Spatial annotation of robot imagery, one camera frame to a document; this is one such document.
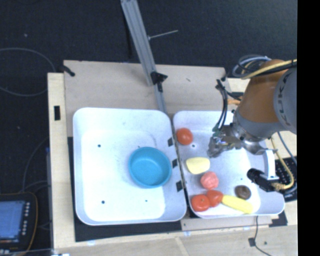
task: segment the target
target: black cable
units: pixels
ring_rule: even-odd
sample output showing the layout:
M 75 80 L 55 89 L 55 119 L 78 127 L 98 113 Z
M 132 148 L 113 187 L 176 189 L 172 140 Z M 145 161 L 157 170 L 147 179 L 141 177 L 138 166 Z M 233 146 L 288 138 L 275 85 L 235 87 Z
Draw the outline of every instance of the black cable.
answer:
M 26 178 L 27 178 L 27 171 L 30 165 L 31 160 L 33 159 L 34 155 L 36 154 L 36 152 L 39 150 L 39 148 L 49 139 L 49 137 L 44 138 L 39 144 L 38 146 L 36 146 L 36 148 L 34 149 L 34 151 L 32 152 L 26 166 L 24 169 L 24 173 L 23 173 L 23 180 L 22 180 L 22 192 L 25 192 L 26 189 Z
M 256 238 L 257 238 L 257 235 L 258 235 L 258 215 L 256 216 L 255 224 L 256 224 L 255 236 L 254 236 L 254 239 L 253 239 L 255 248 L 257 248 L 260 252 L 262 252 L 262 253 L 265 254 L 265 255 L 272 256 L 271 254 L 266 253 L 265 251 L 261 250 L 261 249 L 257 246 L 257 244 L 256 244 Z
M 279 136 L 279 138 L 280 138 L 280 140 L 281 140 L 281 142 L 282 142 L 285 150 L 286 150 L 286 151 L 288 152 L 288 154 L 290 155 L 290 157 L 291 157 L 292 161 L 294 162 L 295 166 L 297 166 L 297 159 L 296 159 L 296 158 L 294 157 L 294 155 L 291 153 L 290 149 L 288 148 L 287 144 L 285 143 L 284 139 L 282 138 L 280 132 L 278 131 L 277 133 L 278 133 L 278 136 Z
M 225 124 L 226 117 L 227 117 L 228 94 L 227 94 L 227 91 L 226 91 L 225 87 L 223 86 L 222 82 L 219 79 L 217 79 L 216 81 L 217 81 L 217 85 L 215 88 L 219 90 L 219 92 L 222 95 L 222 100 L 223 100 L 221 116 L 216 124 L 216 127 L 218 127 L 218 130 L 221 131 L 224 124 Z
M 298 189 L 298 184 L 297 183 L 294 183 L 294 185 L 286 190 L 283 191 L 283 194 L 284 195 L 288 195 L 288 194 L 291 194 L 293 193 L 294 191 L 296 191 Z
M 0 52 L 6 52 L 6 51 L 22 51 L 22 52 L 29 52 L 29 53 L 33 53 L 33 54 L 39 55 L 40 57 L 44 58 L 50 64 L 50 66 L 52 67 L 52 71 L 54 73 L 56 72 L 54 64 L 46 56 L 44 56 L 42 53 L 40 53 L 40 52 L 38 52 L 36 50 L 27 49 L 27 48 L 19 48 L 19 47 L 10 47 L 10 48 L 2 48 L 2 49 L 0 49 Z M 11 91 L 11 90 L 7 90 L 7 89 L 5 89 L 5 88 L 3 88 L 1 86 L 0 86 L 0 90 L 4 91 L 5 93 L 11 94 L 13 96 L 17 96 L 17 97 L 35 97 L 35 96 L 44 94 L 45 92 L 47 92 L 48 89 L 46 88 L 46 89 L 44 89 L 44 90 L 42 90 L 40 92 L 32 93 L 32 94 L 23 94 L 23 93 L 14 92 L 14 91 Z
M 232 69 L 232 75 L 236 78 L 247 76 L 248 74 L 257 71 L 261 64 L 270 60 L 271 59 L 267 56 L 256 54 L 242 56 Z
M 225 90 L 225 91 L 230 97 L 232 97 L 233 99 L 235 99 L 237 101 L 241 101 L 241 99 L 238 96 L 236 96 L 235 94 L 241 95 L 241 96 L 244 94 L 243 92 L 229 92 L 227 90 Z

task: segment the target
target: white tray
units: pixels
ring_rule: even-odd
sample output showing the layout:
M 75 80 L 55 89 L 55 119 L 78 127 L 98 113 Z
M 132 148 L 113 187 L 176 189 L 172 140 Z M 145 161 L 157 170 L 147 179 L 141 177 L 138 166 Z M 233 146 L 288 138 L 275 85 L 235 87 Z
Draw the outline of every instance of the white tray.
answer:
M 140 147 L 154 147 L 172 162 L 170 180 L 141 188 L 128 160 Z M 75 209 L 88 225 L 171 222 L 187 211 L 170 119 L 158 110 L 81 108 L 73 116 Z
M 192 174 L 188 171 L 186 160 L 193 157 L 207 157 L 207 150 L 212 136 L 212 128 L 216 125 L 221 115 L 221 111 L 180 111 L 173 117 L 174 130 L 188 128 L 193 134 L 193 142 L 190 145 L 178 143 L 178 155 L 181 170 L 185 179 L 185 187 L 188 200 L 197 194 L 207 192 L 200 183 L 202 174 Z M 230 124 L 233 114 L 228 111 L 225 124 Z M 248 201 L 253 205 L 253 213 L 248 215 L 277 215 L 284 210 L 285 200 L 278 192 L 265 192 L 247 177 L 250 168 L 264 171 L 263 157 L 253 155 L 245 149 L 233 149 L 222 152 L 220 156 L 210 158 L 210 171 L 216 173 L 219 178 L 219 185 L 216 190 L 225 195 L 235 196 L 235 186 L 246 185 L 251 190 L 251 197 Z M 244 213 L 227 207 L 220 203 L 216 207 L 211 207 L 206 211 L 194 212 L 204 219 L 219 217 L 243 216 Z

